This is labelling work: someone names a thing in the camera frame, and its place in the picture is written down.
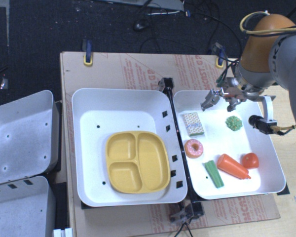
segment carrot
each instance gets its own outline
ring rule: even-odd
[[[249,171],[227,154],[222,154],[218,158],[217,168],[239,179],[251,179]]]

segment toy donut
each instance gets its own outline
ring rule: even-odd
[[[195,139],[188,140],[184,145],[184,149],[189,158],[198,158],[204,151],[202,143]]]

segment yellow plate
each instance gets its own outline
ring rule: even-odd
[[[157,192],[170,182],[167,151],[162,139],[154,133],[113,134],[107,140],[106,159],[111,185],[119,192]]]

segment cardboard sheet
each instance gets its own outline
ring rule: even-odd
[[[77,194],[74,132],[71,98],[80,88],[158,89],[163,77],[172,77],[174,91],[209,90],[222,70],[215,56],[93,53],[93,65],[83,64],[83,53],[61,54],[64,121],[70,224],[74,234],[128,237],[176,232],[180,224],[170,222],[179,211],[177,204],[115,206],[82,209]],[[202,202],[205,215],[190,224],[191,229],[224,226],[280,218],[274,196],[258,195]]]

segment red tomato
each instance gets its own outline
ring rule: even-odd
[[[242,157],[241,165],[247,169],[258,168],[259,158],[255,153],[248,153]]]

